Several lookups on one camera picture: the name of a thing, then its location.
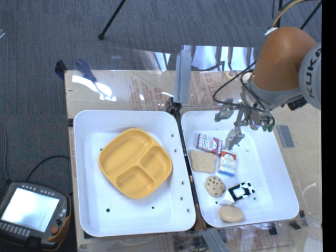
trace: bread slice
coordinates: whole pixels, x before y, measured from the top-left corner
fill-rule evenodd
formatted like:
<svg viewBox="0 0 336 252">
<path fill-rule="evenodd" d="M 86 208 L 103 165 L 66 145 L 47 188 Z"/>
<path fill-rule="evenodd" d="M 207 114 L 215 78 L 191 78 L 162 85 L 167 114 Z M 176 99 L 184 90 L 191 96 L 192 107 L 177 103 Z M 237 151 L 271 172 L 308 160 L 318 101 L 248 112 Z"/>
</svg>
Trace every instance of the bread slice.
<svg viewBox="0 0 336 252">
<path fill-rule="evenodd" d="M 190 152 L 191 168 L 195 172 L 213 173 L 215 171 L 216 156 L 213 153 L 192 150 Z"/>
</svg>

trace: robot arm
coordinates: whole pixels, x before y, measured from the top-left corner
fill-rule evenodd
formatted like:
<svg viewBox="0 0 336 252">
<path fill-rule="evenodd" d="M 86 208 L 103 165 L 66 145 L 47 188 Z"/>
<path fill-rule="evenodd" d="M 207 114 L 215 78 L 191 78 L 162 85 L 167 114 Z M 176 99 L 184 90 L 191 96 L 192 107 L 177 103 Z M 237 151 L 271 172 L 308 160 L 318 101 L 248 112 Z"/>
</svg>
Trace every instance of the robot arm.
<svg viewBox="0 0 336 252">
<path fill-rule="evenodd" d="M 274 108 L 287 104 L 295 110 L 308 102 L 321 110 L 321 49 L 321 42 L 317 43 L 302 29 L 272 29 L 253 73 L 242 86 L 241 107 L 237 104 L 234 108 L 222 107 L 216 114 L 215 120 L 219 121 L 230 117 L 232 110 L 239 111 L 235 127 L 226 138 L 225 149 L 231 150 L 244 138 L 242 125 L 272 131 L 275 124 L 270 112 Z"/>
</svg>

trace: cookie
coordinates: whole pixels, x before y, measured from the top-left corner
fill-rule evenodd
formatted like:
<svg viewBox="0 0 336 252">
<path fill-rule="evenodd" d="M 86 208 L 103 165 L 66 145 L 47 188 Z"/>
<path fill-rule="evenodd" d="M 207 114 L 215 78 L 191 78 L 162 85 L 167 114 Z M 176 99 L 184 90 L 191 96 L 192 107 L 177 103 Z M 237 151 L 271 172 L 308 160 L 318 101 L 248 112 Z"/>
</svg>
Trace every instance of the cookie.
<svg viewBox="0 0 336 252">
<path fill-rule="evenodd" d="M 216 157 L 213 153 L 192 150 L 190 152 L 191 168 L 195 172 L 213 173 Z"/>
<path fill-rule="evenodd" d="M 226 222 L 241 222 L 244 212 L 236 206 L 224 205 L 218 211 L 219 217 Z"/>
<path fill-rule="evenodd" d="M 221 197 L 225 191 L 225 184 L 216 175 L 209 176 L 205 181 L 205 189 L 212 197 Z"/>
</svg>

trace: gray floor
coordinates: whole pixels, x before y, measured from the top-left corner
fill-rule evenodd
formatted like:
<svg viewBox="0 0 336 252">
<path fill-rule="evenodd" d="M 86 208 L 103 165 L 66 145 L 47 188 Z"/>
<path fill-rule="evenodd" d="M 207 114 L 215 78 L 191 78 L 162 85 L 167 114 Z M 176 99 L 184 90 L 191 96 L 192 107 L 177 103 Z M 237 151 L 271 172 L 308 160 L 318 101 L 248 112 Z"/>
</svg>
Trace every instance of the gray floor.
<svg viewBox="0 0 336 252">
<path fill-rule="evenodd" d="M 121 0 L 0 0 L 0 122 L 7 131 L 8 176 L 22 180 L 51 155 L 69 156 L 64 82 L 56 62 L 68 69 L 83 58 L 91 69 L 114 69 L 116 47 L 178 54 L 181 45 L 260 48 L 277 15 L 279 0 L 127 0 L 104 40 L 106 23 Z M 291 0 L 283 0 L 283 5 Z M 300 27 L 318 1 L 300 3 L 281 18 L 281 26 Z M 322 36 L 322 8 L 304 30 Z M 127 60 L 118 65 L 134 69 Z M 5 156 L 0 131 L 0 159 Z M 3 167 L 0 188 L 6 188 Z M 44 163 L 30 181 L 71 191 L 69 160 Z M 1 252 L 27 251 L 0 240 Z M 72 223 L 59 251 L 76 251 Z"/>
</svg>

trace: yellow plate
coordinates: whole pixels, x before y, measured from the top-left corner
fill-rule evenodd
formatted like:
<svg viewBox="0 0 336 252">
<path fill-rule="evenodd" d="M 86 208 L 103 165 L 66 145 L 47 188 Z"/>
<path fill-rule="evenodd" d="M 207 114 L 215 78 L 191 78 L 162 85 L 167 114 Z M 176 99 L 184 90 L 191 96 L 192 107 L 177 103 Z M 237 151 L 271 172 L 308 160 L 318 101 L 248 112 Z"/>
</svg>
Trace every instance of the yellow plate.
<svg viewBox="0 0 336 252">
<path fill-rule="evenodd" d="M 171 174 L 173 163 L 162 146 L 145 131 L 125 130 L 99 153 L 99 168 L 124 195 L 144 198 Z"/>
</svg>

